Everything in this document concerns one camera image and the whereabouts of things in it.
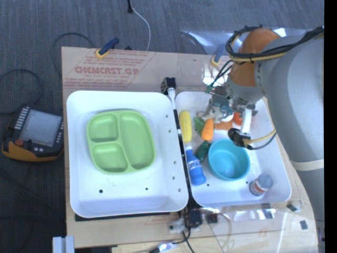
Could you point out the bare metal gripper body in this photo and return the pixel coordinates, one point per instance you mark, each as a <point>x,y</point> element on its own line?
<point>221,99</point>

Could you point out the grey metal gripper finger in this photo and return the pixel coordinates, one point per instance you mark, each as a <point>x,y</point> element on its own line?
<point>219,117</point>
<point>208,112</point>

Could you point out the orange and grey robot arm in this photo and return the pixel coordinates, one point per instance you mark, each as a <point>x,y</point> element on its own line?
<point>295,93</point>

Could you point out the orange flat toy food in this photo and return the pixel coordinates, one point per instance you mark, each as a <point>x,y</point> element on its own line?
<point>223,126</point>

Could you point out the green leafy toy vegetable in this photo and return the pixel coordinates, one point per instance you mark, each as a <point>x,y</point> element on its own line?
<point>198,123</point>

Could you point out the orange carrot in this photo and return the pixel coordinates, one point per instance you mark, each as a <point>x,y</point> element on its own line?
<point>208,130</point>

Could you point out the red orange toy piece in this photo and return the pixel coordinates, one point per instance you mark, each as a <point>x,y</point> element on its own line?
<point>237,118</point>

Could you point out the yellow corn cob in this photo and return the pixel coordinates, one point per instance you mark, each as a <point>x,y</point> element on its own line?
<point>186,126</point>

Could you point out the dark green bottle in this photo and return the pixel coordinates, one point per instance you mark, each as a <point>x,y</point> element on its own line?
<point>202,151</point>

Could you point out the blue bowl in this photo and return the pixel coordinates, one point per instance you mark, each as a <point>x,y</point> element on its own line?
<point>227,162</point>

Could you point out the blue plastic bottle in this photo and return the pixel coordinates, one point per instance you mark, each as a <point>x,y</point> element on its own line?
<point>195,170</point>

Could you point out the white plastic tray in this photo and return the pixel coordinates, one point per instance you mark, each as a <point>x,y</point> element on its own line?
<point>266,151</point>
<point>79,141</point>

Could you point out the green divided plate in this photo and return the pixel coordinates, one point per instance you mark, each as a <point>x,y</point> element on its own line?
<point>137,138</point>

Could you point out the grey can orange label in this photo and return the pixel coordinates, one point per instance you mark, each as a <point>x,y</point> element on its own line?
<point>260,184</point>

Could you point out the brown cardboard board red print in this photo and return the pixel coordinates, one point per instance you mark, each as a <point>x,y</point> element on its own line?
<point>110,67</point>

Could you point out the black cylinder on white bracket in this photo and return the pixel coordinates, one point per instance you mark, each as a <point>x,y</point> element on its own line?
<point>240,137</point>

